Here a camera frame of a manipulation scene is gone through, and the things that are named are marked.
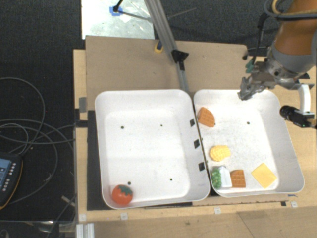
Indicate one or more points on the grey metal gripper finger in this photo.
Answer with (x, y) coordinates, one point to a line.
(253, 90)
(244, 90)

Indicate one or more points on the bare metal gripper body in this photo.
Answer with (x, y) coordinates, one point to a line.
(266, 76)

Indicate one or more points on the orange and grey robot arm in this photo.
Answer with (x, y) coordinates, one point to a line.
(294, 28)

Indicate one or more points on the white plastic tray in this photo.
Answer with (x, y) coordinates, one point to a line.
(148, 152)
(250, 142)

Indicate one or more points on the yellow corn cob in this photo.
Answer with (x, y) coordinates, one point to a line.
(220, 153)

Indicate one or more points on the yellow cheese slice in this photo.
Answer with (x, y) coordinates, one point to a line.
(264, 175)

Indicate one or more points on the brown waffle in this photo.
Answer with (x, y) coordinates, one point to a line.
(238, 179)

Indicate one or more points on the green peas white packet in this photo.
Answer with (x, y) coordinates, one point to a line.
(221, 177)

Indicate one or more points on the brown cardboard board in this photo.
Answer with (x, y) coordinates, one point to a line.
(128, 66)

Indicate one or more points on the red tomato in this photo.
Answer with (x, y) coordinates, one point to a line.
(121, 195)

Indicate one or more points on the black cylinder on white bracket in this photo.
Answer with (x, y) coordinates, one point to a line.
(296, 115)

